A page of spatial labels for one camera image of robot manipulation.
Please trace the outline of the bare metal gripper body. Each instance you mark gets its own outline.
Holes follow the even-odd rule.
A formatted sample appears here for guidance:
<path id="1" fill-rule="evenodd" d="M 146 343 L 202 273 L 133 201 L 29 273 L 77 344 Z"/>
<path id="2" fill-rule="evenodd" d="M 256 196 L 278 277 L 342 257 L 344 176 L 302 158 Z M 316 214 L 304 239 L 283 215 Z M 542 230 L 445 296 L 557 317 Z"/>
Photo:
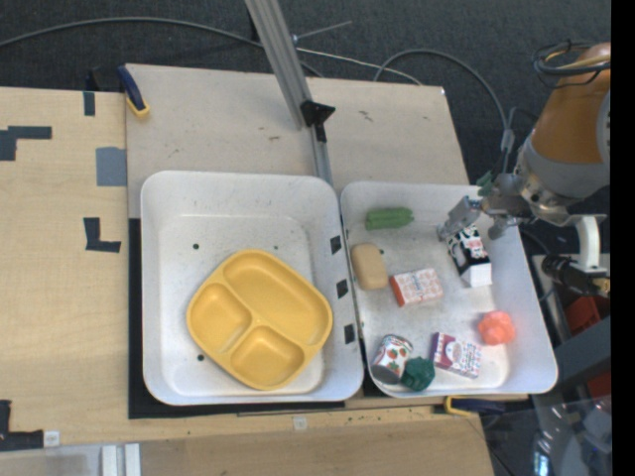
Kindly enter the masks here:
<path id="1" fill-rule="evenodd" d="M 553 225 L 575 225 L 581 220 L 580 215 L 568 211 L 574 200 L 546 189 L 532 173 L 487 174 L 478 181 L 478 187 L 481 209 L 492 218 L 511 215 L 522 222 L 540 219 Z"/>

